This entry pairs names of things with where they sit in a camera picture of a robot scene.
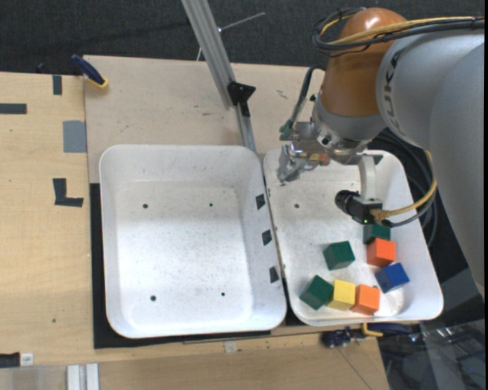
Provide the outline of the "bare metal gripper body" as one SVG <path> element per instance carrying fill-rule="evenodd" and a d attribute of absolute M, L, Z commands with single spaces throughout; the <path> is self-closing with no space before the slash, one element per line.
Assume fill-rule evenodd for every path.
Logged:
<path fill-rule="evenodd" d="M 343 165 L 356 164 L 368 141 L 355 141 L 340 136 L 325 125 L 297 122 L 287 132 L 288 155 L 322 166 L 331 161 Z"/>

